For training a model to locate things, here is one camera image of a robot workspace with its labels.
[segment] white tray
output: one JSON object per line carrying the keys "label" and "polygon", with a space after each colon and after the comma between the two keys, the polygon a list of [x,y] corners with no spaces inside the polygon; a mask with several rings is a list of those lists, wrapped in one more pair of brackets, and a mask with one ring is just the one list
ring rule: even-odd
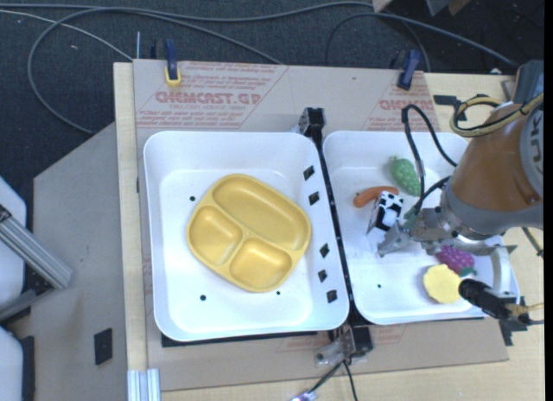
{"label": "white tray", "polygon": [[[344,273],[318,152],[310,140],[292,132],[170,130],[146,142],[143,161],[154,313],[165,335],[204,341],[331,330],[345,321],[349,301]],[[305,180],[303,173],[311,166],[315,173]],[[187,223],[196,204],[218,179],[238,173],[286,195],[311,221],[308,249],[275,291],[240,289],[209,270],[188,247]],[[315,192],[319,200],[310,205]],[[323,257],[324,245],[328,254]]]}
{"label": "white tray", "polygon": [[[416,132],[413,138],[423,159],[426,188],[453,173],[428,132]],[[438,133],[438,138],[449,157],[459,161],[467,142],[450,132]],[[381,258],[365,236],[373,203],[357,208],[353,198],[365,188],[395,184],[385,166],[392,156],[413,159],[406,136],[402,132],[337,131],[325,139],[323,151],[340,221],[353,300],[359,312],[368,321],[384,325],[484,316],[480,309],[463,299],[440,304],[428,297],[423,274],[429,266],[439,263],[418,243]],[[416,197],[401,196],[406,212],[415,204]],[[431,194],[424,207],[438,205],[439,198],[438,192]],[[490,241],[502,244],[500,237]],[[475,257],[474,268],[478,272],[476,279],[493,284],[490,257]],[[518,295],[513,275],[511,287]]]}

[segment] yellow plate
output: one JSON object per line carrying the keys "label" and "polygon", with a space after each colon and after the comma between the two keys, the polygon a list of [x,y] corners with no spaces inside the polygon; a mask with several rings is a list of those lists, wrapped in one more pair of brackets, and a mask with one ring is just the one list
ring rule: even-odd
{"label": "yellow plate", "polygon": [[311,240],[301,207],[248,175],[218,180],[187,227],[192,253],[242,289],[267,292],[292,273]]}

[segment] wooden surface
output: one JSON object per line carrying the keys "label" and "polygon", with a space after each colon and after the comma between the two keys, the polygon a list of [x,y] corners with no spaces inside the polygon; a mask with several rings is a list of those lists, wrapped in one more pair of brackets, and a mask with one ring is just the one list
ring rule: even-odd
{"label": "wooden surface", "polygon": [[[455,95],[468,99],[476,93],[505,99],[502,82],[512,78],[497,75],[426,74],[432,94]],[[116,120],[118,127],[119,184],[123,240],[125,317],[129,370],[147,368],[143,310],[143,275],[137,197],[137,156],[134,138],[132,65],[114,66]],[[481,120],[489,108],[473,108],[469,119]],[[448,130],[451,106],[437,106],[441,129]],[[533,231],[543,243],[543,233]],[[521,295],[528,304],[543,301],[543,261],[521,230],[504,236],[506,244],[518,245],[512,254],[512,268]],[[507,362],[452,366],[414,371],[354,375],[359,400],[518,400],[545,399],[544,328],[533,326],[527,332],[514,333],[514,346],[508,347]],[[229,362],[229,366],[240,366]],[[313,386],[316,379],[296,379],[278,383],[237,385],[162,394],[163,401],[240,400],[286,401]],[[347,376],[337,374],[318,391],[319,399],[353,399]]]}

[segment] green toy vegetable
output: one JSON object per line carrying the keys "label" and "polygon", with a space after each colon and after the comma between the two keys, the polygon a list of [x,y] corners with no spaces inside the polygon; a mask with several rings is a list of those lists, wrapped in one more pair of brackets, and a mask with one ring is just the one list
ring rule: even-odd
{"label": "green toy vegetable", "polygon": [[419,196],[421,193],[421,181],[418,178],[415,165],[406,158],[391,159],[391,176],[410,195]]}

